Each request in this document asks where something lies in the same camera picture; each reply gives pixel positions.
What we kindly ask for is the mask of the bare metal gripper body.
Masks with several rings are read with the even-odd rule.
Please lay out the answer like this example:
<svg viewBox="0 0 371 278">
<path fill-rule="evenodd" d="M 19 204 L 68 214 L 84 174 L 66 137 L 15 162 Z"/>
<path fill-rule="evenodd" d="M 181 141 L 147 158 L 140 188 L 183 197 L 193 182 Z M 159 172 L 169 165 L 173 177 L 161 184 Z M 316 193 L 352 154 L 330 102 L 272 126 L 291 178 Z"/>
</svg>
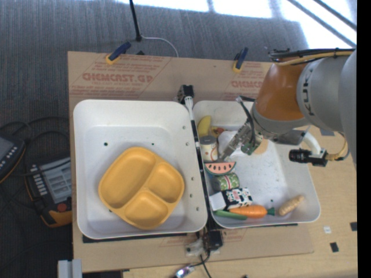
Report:
<svg viewBox="0 0 371 278">
<path fill-rule="evenodd" d="M 237 131 L 237 148 L 244 154 L 252 155 L 260 146 L 262 141 L 262 136 L 256 134 L 248 122 L 245 122 Z"/>
</svg>

